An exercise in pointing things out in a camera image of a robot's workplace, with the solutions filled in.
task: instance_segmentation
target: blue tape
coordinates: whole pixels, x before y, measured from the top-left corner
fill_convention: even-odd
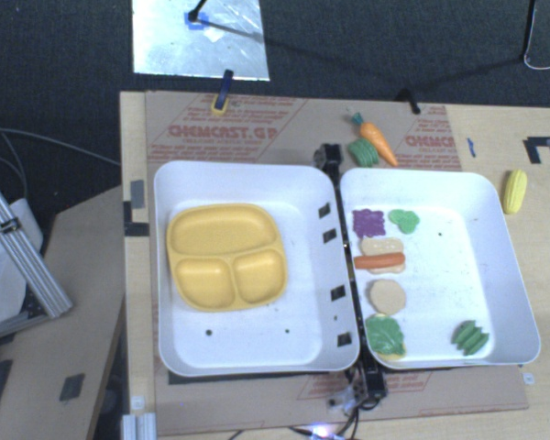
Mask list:
[[[207,28],[208,22],[210,21],[208,15],[202,11],[198,14],[198,19],[196,21],[190,21],[188,12],[183,14],[183,19],[187,27],[193,31],[200,31]]]

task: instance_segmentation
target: small blue object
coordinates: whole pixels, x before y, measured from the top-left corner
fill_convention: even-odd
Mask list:
[[[208,15],[204,12],[198,14],[198,19],[196,21],[190,21],[189,13],[185,12],[183,14],[183,19],[187,27],[193,31],[200,31],[207,28],[208,26]]]
[[[363,119],[363,116],[360,115],[360,113],[355,113],[352,118],[352,122],[354,122],[357,126],[360,126],[363,122],[365,122],[365,119]]]
[[[468,137],[467,137],[467,142],[468,142],[468,149],[470,150],[470,154],[473,156],[473,158],[476,158],[477,155],[475,155],[475,144]]]

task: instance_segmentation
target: purple toy grape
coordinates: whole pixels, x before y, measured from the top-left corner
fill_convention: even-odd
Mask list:
[[[385,235],[383,212],[369,209],[355,210],[352,216],[353,228],[359,238],[382,237]]]

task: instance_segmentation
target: black hole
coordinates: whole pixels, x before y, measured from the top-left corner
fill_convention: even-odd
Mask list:
[[[338,300],[339,298],[342,298],[347,295],[347,289],[345,289],[344,285],[340,285],[340,287],[336,287],[335,289],[332,289],[330,291],[330,298],[332,301]]]
[[[336,238],[336,230],[333,228],[333,229],[331,229],[331,230],[326,231],[326,232],[323,234],[323,238],[324,238],[324,242],[325,242],[325,243],[327,243],[327,242],[330,241],[331,239]]]
[[[348,344],[352,344],[352,337],[350,337],[350,333],[344,333],[338,335],[338,346],[347,346]]]
[[[318,214],[320,215],[320,218],[330,214],[330,203],[326,203],[326,205],[324,207],[319,208],[318,209]]]

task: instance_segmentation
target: aluminum foil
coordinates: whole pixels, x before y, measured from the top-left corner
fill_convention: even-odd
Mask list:
[[[135,73],[269,80],[259,0],[132,0]]]

